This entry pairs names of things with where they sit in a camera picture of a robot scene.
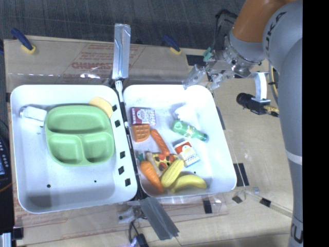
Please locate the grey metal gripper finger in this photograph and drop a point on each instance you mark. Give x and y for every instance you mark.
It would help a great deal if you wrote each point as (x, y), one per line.
(216, 81)
(195, 74)

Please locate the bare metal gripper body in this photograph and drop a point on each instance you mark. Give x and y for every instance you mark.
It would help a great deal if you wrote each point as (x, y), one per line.
(223, 66)

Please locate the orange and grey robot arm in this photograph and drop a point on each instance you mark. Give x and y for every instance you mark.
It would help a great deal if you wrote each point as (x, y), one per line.
(288, 60)

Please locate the brown cardboard board, red print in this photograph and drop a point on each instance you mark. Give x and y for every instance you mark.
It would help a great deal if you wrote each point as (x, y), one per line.
(159, 58)

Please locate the green bottle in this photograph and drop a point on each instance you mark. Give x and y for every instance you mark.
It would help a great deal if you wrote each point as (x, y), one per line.
(187, 130)

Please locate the dark red and white carton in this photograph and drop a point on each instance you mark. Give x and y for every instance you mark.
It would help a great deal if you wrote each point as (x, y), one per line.
(143, 116)

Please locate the orange sausage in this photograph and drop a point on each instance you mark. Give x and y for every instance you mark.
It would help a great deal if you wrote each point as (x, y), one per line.
(160, 142)

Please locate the red and white packet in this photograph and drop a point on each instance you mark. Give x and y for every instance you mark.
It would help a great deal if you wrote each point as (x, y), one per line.
(187, 153)

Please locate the orange waffle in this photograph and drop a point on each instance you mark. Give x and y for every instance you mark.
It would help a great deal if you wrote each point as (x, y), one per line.
(140, 133)

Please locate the white plastic tray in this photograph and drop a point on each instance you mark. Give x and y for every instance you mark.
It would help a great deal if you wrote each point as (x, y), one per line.
(221, 163)
(69, 186)

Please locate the pizza slice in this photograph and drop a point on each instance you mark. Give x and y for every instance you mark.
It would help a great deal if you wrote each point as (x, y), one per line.
(162, 160)

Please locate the yellow corn cob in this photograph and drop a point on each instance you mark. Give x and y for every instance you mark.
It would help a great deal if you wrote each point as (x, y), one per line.
(172, 173)

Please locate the yellow banana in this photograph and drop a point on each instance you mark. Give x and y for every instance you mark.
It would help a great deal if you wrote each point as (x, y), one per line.
(191, 182)

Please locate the orange carrot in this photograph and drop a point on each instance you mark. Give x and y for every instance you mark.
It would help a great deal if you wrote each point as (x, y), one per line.
(151, 175)

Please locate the green divided plate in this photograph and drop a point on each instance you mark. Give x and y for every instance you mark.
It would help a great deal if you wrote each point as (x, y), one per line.
(77, 132)

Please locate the white bottle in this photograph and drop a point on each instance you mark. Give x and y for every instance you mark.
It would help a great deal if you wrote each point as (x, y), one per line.
(34, 114)

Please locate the black cylinder on white bracket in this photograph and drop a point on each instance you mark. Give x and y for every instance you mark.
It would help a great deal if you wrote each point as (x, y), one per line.
(253, 103)

